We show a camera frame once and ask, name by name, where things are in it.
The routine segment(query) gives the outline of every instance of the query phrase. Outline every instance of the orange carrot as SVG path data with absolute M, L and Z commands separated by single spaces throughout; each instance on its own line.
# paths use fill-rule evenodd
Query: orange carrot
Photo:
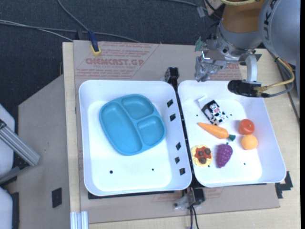
M 234 135 L 230 135 L 226 129 L 223 127 L 212 125 L 212 124 L 206 124 L 202 122 L 198 122 L 198 125 L 202 127 L 207 132 L 211 133 L 212 135 L 216 136 L 217 138 L 224 139 L 229 138 L 231 141 L 235 139 Z

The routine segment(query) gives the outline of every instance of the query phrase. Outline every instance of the tomato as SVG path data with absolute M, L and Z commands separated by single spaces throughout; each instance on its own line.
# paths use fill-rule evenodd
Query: tomato
M 254 123 L 249 119 L 243 119 L 239 123 L 238 131 L 243 135 L 252 134 L 254 132 Z

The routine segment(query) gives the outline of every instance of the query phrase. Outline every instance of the gray floor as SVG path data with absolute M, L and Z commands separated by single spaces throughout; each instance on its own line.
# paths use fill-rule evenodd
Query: gray floor
M 60 1 L 94 32 L 139 42 L 185 45 L 194 45 L 203 33 L 203 20 L 194 5 L 164 0 Z M 204 6 L 203 0 L 182 1 Z M 75 39 L 74 31 L 84 30 L 57 0 L 0 0 L 0 20 L 72 30 L 56 31 L 71 40 Z M 205 16 L 205 28 L 217 20 Z M 212 27 L 206 35 L 214 31 Z M 130 41 L 96 36 L 98 41 Z M 82 34 L 81 39 L 87 40 L 88 35 Z M 0 24 L 0 103 L 9 112 L 60 75 L 62 42 L 68 40 L 36 29 Z

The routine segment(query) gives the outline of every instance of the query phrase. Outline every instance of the orange fruit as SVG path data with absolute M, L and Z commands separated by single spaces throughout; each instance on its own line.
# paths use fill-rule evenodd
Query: orange fruit
M 258 145 L 257 138 L 254 135 L 245 135 L 242 138 L 242 146 L 246 150 L 254 149 Z

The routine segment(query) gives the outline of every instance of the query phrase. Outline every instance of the toy pizza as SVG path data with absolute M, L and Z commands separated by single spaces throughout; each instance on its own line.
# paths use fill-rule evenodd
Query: toy pizza
M 213 160 L 211 150 L 205 145 L 196 145 L 192 147 L 191 154 L 193 163 L 201 167 L 208 166 Z

